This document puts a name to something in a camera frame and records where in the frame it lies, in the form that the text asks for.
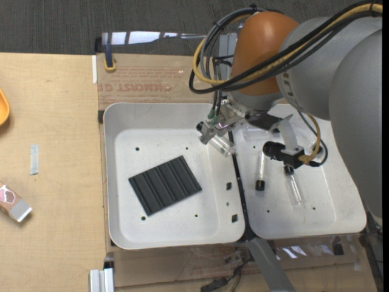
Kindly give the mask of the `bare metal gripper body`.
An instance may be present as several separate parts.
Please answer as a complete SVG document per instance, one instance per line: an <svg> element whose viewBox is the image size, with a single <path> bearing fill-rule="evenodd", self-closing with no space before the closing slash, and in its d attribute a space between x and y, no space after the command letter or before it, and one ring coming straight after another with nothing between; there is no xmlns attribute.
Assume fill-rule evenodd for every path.
<svg viewBox="0 0 389 292"><path fill-rule="evenodd" d="M208 123L217 130L232 129L252 114L250 109L235 100L222 100L208 114Z"/></svg>

